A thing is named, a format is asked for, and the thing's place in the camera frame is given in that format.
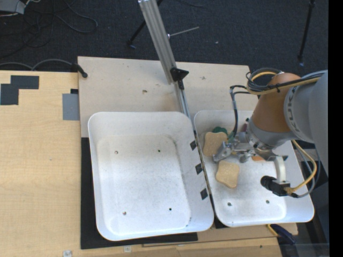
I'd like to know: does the tan toy bread slice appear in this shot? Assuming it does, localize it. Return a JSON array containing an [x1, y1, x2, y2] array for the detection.
[[202, 131, 228, 158], [215, 160, 240, 190]]

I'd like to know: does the green toy broccoli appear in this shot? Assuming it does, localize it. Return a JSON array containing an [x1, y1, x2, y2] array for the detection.
[[212, 126, 236, 142]]

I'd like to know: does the pale wood board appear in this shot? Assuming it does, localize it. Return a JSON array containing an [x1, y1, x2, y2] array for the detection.
[[77, 56, 299, 243]]

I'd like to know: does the black cylinder on white bracket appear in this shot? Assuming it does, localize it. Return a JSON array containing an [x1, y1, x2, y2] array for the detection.
[[260, 155, 292, 198]]

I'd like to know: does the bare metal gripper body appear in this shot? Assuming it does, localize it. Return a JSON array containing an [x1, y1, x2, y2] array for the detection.
[[227, 132, 277, 161]]

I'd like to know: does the white plastic tray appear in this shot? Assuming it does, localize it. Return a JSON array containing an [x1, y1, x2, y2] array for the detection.
[[193, 109, 315, 228], [87, 111, 215, 242]]

